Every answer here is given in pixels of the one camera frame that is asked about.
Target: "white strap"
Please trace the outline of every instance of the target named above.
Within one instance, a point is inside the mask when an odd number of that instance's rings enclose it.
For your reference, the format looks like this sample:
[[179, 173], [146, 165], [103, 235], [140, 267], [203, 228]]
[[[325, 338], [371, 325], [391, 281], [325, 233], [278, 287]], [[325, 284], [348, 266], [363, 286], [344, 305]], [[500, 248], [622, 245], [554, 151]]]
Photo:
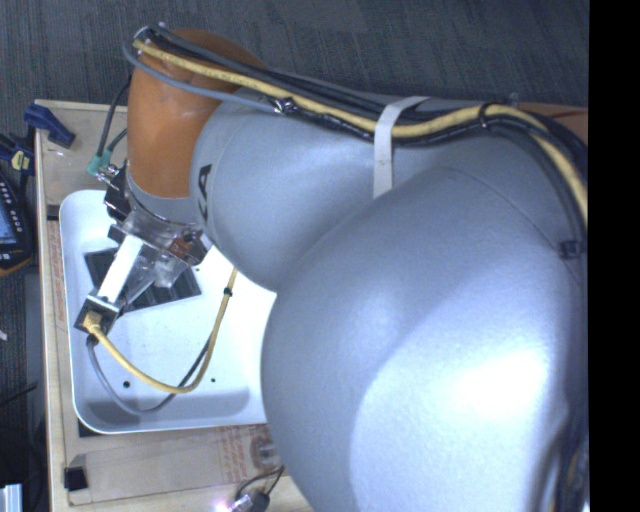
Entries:
[[418, 103], [428, 100], [428, 96], [411, 96], [387, 105], [376, 124], [373, 138], [373, 197], [388, 192], [393, 188], [393, 139], [391, 130], [396, 121], [406, 110]]

